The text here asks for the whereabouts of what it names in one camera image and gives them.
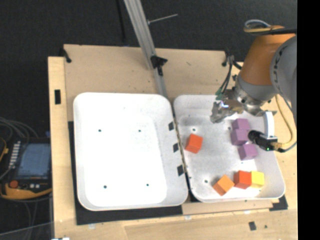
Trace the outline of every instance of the block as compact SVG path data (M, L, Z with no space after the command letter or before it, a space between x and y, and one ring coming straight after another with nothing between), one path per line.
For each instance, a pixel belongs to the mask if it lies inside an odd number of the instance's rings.
M261 171L251 171L251 187L260 189L265 184L265 174Z
M231 123L232 129L251 130L249 121L246 118L237 118Z
M203 138L201 136L191 133L184 149L196 154L201 149L202 142Z
M251 160L258 155L257 147L255 144L244 144L238 148L240 159Z
M234 186L246 190L252 185L251 172L239 170L233 175Z
M235 183L227 175L223 175L212 187L220 196L223 196L234 185Z
M232 145L240 146L249 141L248 130L235 129L231 132L231 143Z

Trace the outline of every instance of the black floor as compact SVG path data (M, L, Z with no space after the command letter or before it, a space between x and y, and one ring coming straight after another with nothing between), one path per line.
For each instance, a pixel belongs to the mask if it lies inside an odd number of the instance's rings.
M63 44L137 47L123 0L0 0L0 117L50 132L48 56ZM254 40L244 22L260 19L296 28L298 0L141 0L156 48L225 50L243 61ZM33 218L34 204L29 204ZM35 225L49 221L49 202L38 204ZM0 233L28 226L23 203L0 199Z

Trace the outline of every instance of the yellow cube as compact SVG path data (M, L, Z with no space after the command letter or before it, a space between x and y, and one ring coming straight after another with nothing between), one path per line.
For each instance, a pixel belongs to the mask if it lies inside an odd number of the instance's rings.
M252 188L261 188L265 184L265 174L260 171L251 171L251 187Z

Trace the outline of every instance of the purple cube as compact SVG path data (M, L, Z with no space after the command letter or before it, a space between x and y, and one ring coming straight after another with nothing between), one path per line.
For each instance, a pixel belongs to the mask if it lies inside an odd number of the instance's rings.
M232 129L242 129L242 130L250 130L250 125L248 119L245 118L237 118L232 122Z
M258 155L255 144L244 144L238 148L238 152L241 160L251 160Z
M240 146L245 144L248 139L248 130L235 129L231 132L231 143L232 145Z

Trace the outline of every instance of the empty white tray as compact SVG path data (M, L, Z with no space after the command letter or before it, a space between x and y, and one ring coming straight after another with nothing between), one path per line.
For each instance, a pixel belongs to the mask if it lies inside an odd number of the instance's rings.
M77 195L92 211L178 206L188 196L170 102L158 94L79 94Z
M257 146L258 155L254 159L241 161L238 146L231 143L230 134L235 119L248 119L252 130L264 133L263 117L243 112L226 117L223 122L212 123L210 115L214 101L215 95L181 95L174 100L173 107L182 147L185 147L190 134L203 137L201 150L197 154L183 150L193 195L205 203L280 198L285 192L285 182L275 153ZM263 172L264 186L261 189L233 187L220 196L212 186L224 174L233 180L234 173L239 170Z

